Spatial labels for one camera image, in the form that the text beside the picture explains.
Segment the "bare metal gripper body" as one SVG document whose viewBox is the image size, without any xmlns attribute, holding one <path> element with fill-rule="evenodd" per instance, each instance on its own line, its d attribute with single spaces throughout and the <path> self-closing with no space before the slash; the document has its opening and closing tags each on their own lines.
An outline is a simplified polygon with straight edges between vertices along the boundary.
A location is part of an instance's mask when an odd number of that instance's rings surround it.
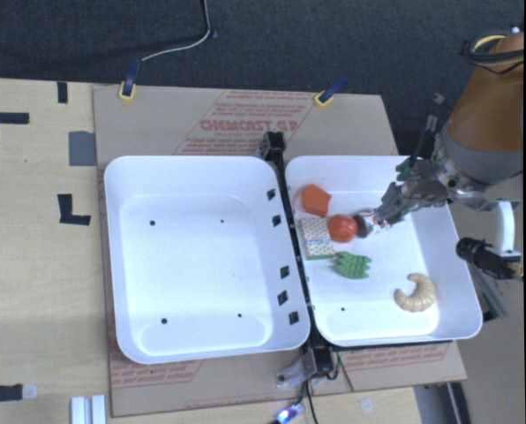
<svg viewBox="0 0 526 424">
<path fill-rule="evenodd" d="M 447 201 L 469 208 L 492 208 L 489 185 L 475 180 L 451 160 L 405 160 L 399 165 L 399 207 L 429 208 Z"/>
</svg>

